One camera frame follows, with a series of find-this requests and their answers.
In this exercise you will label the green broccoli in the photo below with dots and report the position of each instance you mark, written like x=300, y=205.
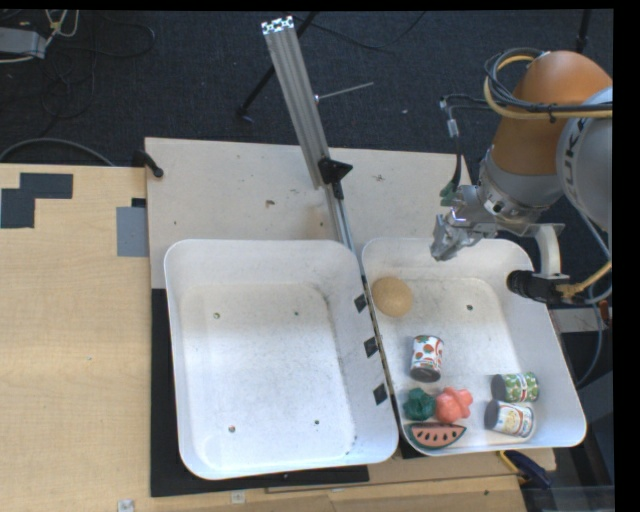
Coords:
x=419, y=405

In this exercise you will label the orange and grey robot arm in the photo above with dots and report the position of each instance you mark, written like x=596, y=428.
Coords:
x=545, y=130

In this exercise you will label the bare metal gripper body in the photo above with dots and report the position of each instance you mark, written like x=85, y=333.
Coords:
x=480, y=212

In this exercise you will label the white can with red print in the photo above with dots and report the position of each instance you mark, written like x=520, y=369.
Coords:
x=427, y=357

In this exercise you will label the green can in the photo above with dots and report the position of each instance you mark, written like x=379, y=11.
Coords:
x=517, y=387

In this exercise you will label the watermelon slice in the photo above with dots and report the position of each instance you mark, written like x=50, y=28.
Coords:
x=436, y=435

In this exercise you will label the yellow and white can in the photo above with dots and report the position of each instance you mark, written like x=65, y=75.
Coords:
x=510, y=419

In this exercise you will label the salmon lumpy toy food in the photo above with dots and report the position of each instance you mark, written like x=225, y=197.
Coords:
x=452, y=405

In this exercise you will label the tan round bread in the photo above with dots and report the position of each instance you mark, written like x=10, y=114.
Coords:
x=392, y=296

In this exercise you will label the pale wood board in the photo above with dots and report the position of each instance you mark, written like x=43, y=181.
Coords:
x=240, y=195

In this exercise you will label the black cylinder on white bracket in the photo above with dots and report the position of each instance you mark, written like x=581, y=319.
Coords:
x=535, y=287

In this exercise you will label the white plastic tray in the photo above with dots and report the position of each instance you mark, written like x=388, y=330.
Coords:
x=465, y=335
x=270, y=360

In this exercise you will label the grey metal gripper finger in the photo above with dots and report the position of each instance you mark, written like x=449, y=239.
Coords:
x=459, y=242
x=439, y=239

